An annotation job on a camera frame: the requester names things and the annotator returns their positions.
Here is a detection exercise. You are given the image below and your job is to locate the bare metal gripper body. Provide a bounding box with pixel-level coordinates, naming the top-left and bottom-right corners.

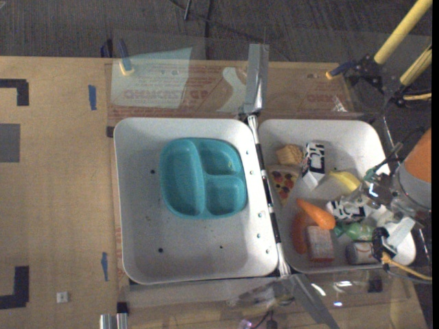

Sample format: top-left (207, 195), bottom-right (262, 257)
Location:
top-left (364, 172), bottom-right (414, 221)

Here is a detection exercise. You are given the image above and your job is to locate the brown cardboard board, red print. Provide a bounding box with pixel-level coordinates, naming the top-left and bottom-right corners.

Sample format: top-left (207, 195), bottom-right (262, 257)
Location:
top-left (104, 61), bottom-right (409, 308)

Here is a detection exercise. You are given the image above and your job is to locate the blue divided plate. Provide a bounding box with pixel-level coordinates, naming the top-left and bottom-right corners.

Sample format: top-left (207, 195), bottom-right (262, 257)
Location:
top-left (158, 137), bottom-right (249, 220)

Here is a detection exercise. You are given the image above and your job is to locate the toy pizza slice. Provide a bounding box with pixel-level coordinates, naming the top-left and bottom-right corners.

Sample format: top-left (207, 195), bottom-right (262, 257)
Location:
top-left (266, 164), bottom-right (302, 207)

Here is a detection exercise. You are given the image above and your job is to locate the orange sausage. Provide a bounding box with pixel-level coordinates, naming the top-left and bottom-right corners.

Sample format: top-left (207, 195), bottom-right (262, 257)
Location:
top-left (291, 210), bottom-right (312, 255)

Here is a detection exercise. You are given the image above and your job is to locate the orange carrot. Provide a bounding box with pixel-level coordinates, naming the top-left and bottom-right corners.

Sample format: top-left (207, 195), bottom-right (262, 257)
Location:
top-left (296, 197), bottom-right (337, 231)

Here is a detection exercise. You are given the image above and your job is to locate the black and white carton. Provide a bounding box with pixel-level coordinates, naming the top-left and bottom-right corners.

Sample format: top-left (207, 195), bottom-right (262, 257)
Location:
top-left (325, 199), bottom-right (375, 223)
top-left (300, 141), bottom-right (327, 189)

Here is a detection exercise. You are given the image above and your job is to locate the small grey can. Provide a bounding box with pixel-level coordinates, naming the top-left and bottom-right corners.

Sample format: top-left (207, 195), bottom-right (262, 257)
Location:
top-left (344, 241), bottom-right (379, 266)

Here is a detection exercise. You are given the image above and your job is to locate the yellow banana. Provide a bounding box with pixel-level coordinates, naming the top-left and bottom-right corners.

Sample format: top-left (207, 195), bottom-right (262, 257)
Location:
top-left (316, 169), bottom-right (361, 195)

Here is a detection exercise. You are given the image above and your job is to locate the tan toy bread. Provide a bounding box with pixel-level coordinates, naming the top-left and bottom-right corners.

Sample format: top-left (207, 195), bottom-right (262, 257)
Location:
top-left (275, 143), bottom-right (305, 166)

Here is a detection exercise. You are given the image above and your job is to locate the white plastic tray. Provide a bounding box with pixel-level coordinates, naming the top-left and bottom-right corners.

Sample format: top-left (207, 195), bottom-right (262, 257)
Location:
top-left (257, 118), bottom-right (418, 274)
top-left (112, 116), bottom-right (280, 286)

